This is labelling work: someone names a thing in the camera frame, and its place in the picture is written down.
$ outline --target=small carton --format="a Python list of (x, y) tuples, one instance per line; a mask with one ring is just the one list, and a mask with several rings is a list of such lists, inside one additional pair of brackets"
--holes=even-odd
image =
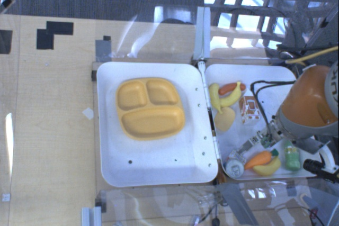
[(245, 95), (239, 100), (243, 124), (260, 120), (260, 110), (254, 96)]

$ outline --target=white tray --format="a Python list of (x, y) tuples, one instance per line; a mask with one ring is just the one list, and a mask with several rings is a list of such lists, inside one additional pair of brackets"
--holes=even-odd
[[(177, 89), (185, 126), (165, 139), (138, 141), (123, 133), (115, 91), (130, 79), (161, 77)], [(101, 171), (112, 186), (205, 183), (218, 171), (200, 72), (185, 64), (107, 62), (97, 71)]]
[[(291, 81), (295, 80), (294, 74), (284, 68), (278, 66), (252, 66), (252, 65), (222, 65), (215, 64), (211, 65), (206, 69), (206, 80), (208, 85), (212, 83), (218, 83), (220, 86), (228, 83), (241, 81), (249, 89), (252, 82), (258, 80), (266, 81)], [(256, 89), (264, 86), (263, 84), (257, 84)], [(262, 106), (265, 110), (267, 118), (270, 120), (272, 115), (275, 115), (279, 106), (284, 101), (292, 85), (278, 86), (272, 88), (266, 88), (262, 90), (259, 95), (259, 101), (263, 102)], [(256, 132), (265, 128), (265, 122), (261, 118), (259, 121), (248, 121), (247, 124), (242, 123), (239, 104), (236, 103), (231, 108), (236, 112), (236, 118), (231, 128), (222, 132), (216, 129), (216, 135), (218, 145), (220, 149), (220, 156), (224, 163), (228, 155), (233, 149), (238, 149), (244, 144), (250, 137), (256, 135)], [(213, 118), (217, 114), (215, 109), (212, 110)], [(279, 141), (273, 146), (279, 152), (279, 158), (282, 166), (269, 177), (262, 177), (253, 172), (252, 170), (246, 170), (239, 179), (240, 180), (255, 180), (255, 179), (278, 179), (278, 178), (296, 178), (296, 177), (310, 177), (314, 174), (303, 168), (299, 171), (289, 171), (284, 168), (284, 140)], [(244, 154), (245, 158), (251, 157), (253, 154), (263, 151), (264, 148), (257, 144), (251, 150)], [(319, 154), (311, 155), (305, 151), (300, 150), (300, 161), (301, 163), (305, 159), (312, 159), (320, 161)]]

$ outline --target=divided plate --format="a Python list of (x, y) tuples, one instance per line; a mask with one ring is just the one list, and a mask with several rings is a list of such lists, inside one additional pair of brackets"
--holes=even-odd
[(119, 86), (115, 101), (123, 131), (135, 140), (166, 138), (185, 125), (179, 94), (168, 80), (128, 80)]

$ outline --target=plastic cover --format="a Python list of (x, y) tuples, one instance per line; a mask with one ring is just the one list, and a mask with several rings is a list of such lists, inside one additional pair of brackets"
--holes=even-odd
[(196, 7), (156, 6), (152, 22), (96, 23), (96, 61), (191, 63)]
[(101, 196), (103, 223), (117, 226), (212, 225), (216, 218), (220, 225), (328, 225), (339, 203), (338, 186), (321, 179), (125, 188)]
[(0, 0), (0, 224), (8, 225), (19, 72), (21, 0)]

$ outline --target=carrot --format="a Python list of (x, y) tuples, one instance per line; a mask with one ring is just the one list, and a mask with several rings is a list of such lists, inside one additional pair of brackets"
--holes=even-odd
[[(226, 84), (223, 87), (219, 88), (218, 93), (219, 93), (219, 95), (224, 95), (224, 94), (226, 94), (228, 92), (233, 91), (236, 88), (236, 86), (237, 86), (237, 83)], [(244, 91), (245, 88), (246, 88), (246, 86), (243, 83), (241, 83), (240, 84), (240, 90)]]
[(245, 169), (251, 169), (257, 165), (264, 165), (271, 161), (272, 156), (278, 156), (278, 151), (276, 149), (269, 151), (262, 151), (252, 157), (244, 166)]

